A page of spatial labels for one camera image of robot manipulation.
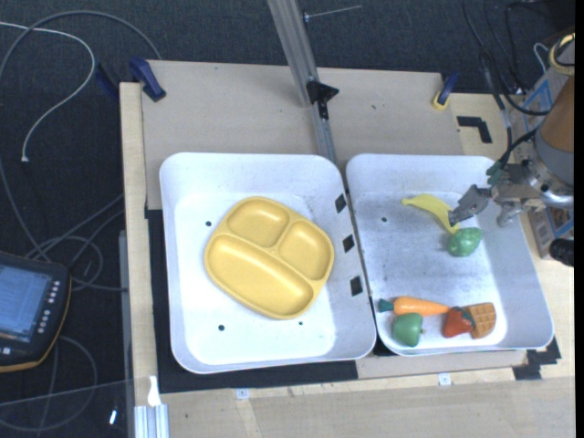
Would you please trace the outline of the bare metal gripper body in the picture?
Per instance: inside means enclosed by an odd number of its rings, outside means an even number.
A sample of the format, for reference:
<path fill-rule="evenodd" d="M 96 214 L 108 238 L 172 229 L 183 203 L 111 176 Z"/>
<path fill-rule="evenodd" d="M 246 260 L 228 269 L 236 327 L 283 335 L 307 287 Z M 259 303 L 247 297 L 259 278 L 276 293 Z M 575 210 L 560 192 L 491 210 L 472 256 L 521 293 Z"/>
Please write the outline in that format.
<path fill-rule="evenodd" d="M 494 186 L 492 196 L 501 205 L 574 208 L 572 186 L 559 179 L 543 162 L 509 163 Z"/>

